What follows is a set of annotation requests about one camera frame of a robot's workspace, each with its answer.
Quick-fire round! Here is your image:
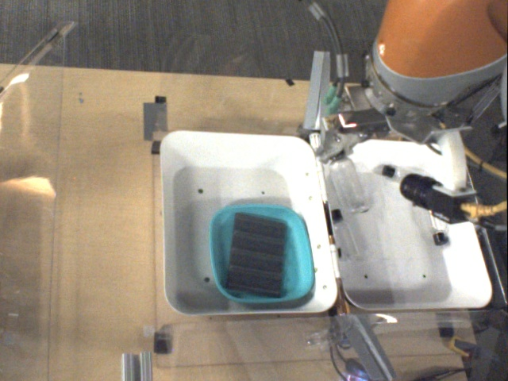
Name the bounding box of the black ribbed block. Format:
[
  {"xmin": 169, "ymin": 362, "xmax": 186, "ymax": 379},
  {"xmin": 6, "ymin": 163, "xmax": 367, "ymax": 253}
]
[{"xmin": 225, "ymin": 212, "xmax": 288, "ymax": 298}]

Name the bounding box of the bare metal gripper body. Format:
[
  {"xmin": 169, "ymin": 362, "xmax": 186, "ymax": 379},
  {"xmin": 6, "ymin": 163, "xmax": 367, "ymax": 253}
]
[{"xmin": 321, "ymin": 84, "xmax": 398, "ymax": 139}]

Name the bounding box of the black cylinder on white bracket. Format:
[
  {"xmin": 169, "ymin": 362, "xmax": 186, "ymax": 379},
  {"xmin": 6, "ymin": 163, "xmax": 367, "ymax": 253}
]
[{"xmin": 399, "ymin": 129, "xmax": 478, "ymax": 225}]

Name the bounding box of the teal bowl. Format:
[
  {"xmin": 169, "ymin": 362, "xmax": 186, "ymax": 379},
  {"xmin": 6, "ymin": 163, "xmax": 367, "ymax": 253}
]
[{"xmin": 209, "ymin": 203, "xmax": 316, "ymax": 305}]

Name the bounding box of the white plastic tray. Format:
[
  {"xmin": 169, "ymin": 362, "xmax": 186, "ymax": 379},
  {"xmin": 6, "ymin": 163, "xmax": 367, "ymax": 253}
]
[
  {"xmin": 159, "ymin": 129, "xmax": 339, "ymax": 317},
  {"xmin": 317, "ymin": 137, "xmax": 494, "ymax": 311}
]

